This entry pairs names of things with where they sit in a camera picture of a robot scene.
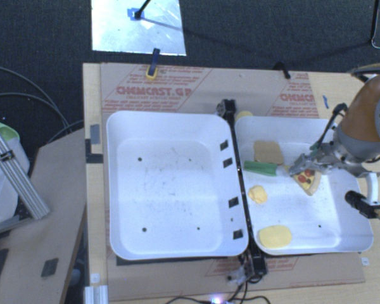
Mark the thin black rod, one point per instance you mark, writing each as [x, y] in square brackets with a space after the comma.
[240, 176]

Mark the white plastic tray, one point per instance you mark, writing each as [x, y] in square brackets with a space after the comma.
[171, 185]
[320, 214]

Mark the brown cardboard board red print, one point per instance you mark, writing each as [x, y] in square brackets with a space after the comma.
[190, 87]

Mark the pale yellow round toy food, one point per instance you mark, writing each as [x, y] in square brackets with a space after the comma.
[243, 115]

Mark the green and white leek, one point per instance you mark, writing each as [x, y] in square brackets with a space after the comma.
[261, 168]

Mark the small yellow lumpy toy food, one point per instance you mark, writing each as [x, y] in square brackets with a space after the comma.
[257, 194]

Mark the pizza slice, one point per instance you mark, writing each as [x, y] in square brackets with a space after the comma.
[310, 182]

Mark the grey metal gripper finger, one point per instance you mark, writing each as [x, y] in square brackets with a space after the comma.
[298, 165]
[318, 169]

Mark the black cylinder on white bracket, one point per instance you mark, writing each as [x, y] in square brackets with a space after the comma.
[361, 203]

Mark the tan bread slice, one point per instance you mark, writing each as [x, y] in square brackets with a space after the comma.
[267, 152]

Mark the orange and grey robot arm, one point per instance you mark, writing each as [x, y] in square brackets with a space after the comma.
[362, 119]

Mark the yellow oval toy food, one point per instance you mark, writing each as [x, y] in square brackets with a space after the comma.
[275, 237]

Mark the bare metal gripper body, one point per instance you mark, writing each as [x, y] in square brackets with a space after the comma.
[326, 157]

